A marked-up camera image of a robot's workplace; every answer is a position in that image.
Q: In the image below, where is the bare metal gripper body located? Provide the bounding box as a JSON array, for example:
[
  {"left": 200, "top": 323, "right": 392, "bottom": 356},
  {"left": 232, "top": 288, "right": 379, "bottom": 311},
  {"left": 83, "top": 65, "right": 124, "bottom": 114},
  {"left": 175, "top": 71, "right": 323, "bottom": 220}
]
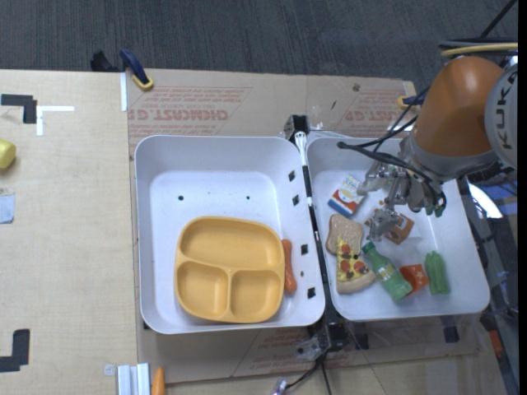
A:
[{"left": 383, "top": 163, "right": 438, "bottom": 214}]

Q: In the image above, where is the brown orange carton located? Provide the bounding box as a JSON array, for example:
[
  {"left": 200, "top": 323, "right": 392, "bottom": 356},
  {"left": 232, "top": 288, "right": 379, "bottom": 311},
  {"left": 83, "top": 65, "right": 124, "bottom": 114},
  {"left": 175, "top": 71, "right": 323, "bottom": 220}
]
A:
[{"left": 383, "top": 211, "right": 416, "bottom": 246}]

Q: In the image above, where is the brown toy bread slice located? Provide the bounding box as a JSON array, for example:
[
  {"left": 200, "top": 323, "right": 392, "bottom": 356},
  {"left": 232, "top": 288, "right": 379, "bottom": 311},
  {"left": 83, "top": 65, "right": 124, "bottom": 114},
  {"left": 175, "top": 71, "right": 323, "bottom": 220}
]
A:
[{"left": 324, "top": 213, "right": 366, "bottom": 257}]

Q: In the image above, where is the white blue red carton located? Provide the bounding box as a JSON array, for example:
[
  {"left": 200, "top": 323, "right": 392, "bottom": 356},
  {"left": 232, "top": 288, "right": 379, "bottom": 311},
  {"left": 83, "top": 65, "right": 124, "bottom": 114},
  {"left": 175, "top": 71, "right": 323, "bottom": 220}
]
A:
[{"left": 327, "top": 174, "right": 367, "bottom": 217}]

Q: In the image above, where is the green plastic bottle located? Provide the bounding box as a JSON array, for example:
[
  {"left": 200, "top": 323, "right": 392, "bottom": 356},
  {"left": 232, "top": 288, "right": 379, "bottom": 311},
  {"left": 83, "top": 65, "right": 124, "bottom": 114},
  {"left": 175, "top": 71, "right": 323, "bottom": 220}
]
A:
[{"left": 361, "top": 241, "right": 413, "bottom": 303}]

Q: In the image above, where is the toy pizza slice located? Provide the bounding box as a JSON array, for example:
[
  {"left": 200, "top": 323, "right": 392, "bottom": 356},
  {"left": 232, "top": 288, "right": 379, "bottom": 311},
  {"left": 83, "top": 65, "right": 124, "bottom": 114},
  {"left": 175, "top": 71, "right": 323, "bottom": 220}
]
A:
[{"left": 334, "top": 235, "right": 378, "bottom": 295}]

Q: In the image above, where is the white plastic tray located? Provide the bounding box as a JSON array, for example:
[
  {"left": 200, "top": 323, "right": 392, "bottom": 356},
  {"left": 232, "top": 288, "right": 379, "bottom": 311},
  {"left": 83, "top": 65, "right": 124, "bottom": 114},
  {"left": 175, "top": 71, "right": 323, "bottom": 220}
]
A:
[
  {"left": 305, "top": 137, "right": 492, "bottom": 323},
  {"left": 133, "top": 134, "right": 327, "bottom": 336}
]

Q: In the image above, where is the orange carton with star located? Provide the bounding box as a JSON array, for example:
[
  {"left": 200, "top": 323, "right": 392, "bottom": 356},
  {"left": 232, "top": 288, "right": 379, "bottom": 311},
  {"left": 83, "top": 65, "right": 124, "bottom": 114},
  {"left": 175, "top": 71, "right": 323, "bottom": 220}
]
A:
[{"left": 399, "top": 263, "right": 431, "bottom": 296}]

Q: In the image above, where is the thin black and white rod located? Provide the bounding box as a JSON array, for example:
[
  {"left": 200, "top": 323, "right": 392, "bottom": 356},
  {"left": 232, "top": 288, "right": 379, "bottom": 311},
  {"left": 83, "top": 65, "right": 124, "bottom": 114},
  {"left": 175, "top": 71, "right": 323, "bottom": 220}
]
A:
[{"left": 294, "top": 131, "right": 331, "bottom": 324}]

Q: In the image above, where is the green toy bottle pack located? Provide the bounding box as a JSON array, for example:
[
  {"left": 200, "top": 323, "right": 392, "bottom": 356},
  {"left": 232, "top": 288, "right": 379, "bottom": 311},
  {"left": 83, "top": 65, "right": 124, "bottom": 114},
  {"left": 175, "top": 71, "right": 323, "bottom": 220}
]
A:
[{"left": 423, "top": 250, "right": 451, "bottom": 296}]

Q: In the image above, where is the yellow divided plate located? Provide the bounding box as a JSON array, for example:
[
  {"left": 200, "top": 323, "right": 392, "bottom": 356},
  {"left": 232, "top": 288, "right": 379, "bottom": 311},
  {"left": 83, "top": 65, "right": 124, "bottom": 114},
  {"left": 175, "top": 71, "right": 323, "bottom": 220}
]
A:
[{"left": 174, "top": 216, "right": 287, "bottom": 325}]

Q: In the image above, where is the brown cardboard board red print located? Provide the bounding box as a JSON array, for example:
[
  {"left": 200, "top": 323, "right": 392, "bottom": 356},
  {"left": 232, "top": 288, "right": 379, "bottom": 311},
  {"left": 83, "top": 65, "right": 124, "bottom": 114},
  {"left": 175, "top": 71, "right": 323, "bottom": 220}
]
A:
[{"left": 126, "top": 68, "right": 483, "bottom": 384}]

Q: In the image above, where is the yellow rounded block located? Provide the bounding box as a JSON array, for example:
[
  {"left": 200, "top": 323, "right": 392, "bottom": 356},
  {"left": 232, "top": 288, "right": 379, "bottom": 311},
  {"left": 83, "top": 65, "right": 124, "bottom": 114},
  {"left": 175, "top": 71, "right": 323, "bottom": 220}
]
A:
[{"left": 0, "top": 138, "right": 18, "bottom": 170}]

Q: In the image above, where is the black block with thin wires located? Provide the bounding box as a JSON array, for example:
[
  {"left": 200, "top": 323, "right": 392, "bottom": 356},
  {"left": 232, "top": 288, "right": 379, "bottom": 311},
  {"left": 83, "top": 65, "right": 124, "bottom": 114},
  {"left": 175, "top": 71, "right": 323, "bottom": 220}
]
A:
[
  {"left": 282, "top": 114, "right": 310, "bottom": 142},
  {"left": 295, "top": 322, "right": 352, "bottom": 360}
]

